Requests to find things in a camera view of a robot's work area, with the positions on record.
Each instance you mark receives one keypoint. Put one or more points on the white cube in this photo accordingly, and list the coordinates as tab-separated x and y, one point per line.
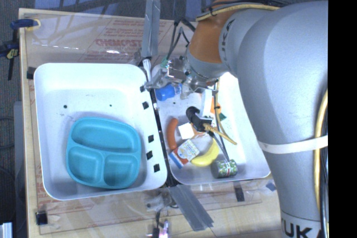
185	131

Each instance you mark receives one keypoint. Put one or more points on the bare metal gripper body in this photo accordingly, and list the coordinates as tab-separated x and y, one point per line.
176	69

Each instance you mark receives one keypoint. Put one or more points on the blue divided plate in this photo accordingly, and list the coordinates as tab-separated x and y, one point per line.
103	153

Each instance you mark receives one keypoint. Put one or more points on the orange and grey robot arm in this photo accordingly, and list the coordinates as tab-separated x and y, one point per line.
279	69

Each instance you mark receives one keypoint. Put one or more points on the white plastic tray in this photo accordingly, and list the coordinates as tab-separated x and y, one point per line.
248	153
92	86

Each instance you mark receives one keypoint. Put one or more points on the clear bottle with blue cap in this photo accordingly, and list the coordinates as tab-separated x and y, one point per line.
165	92

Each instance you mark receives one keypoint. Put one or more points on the green can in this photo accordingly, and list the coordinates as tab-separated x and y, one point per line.
224	168

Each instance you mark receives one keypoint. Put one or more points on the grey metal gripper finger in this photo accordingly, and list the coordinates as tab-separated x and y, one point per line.
156	82

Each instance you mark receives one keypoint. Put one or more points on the yellow banana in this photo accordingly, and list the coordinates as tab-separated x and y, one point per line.
207	157

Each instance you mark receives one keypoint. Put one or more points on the white carton red blue print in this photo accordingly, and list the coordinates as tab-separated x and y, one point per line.
186	151

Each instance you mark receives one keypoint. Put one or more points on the brown cardboard board red print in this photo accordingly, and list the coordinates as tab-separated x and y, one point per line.
111	39

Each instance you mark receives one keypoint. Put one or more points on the orange carrot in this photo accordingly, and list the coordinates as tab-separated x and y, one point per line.
217	111

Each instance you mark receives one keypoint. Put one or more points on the red sausage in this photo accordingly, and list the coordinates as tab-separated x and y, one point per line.
172	133

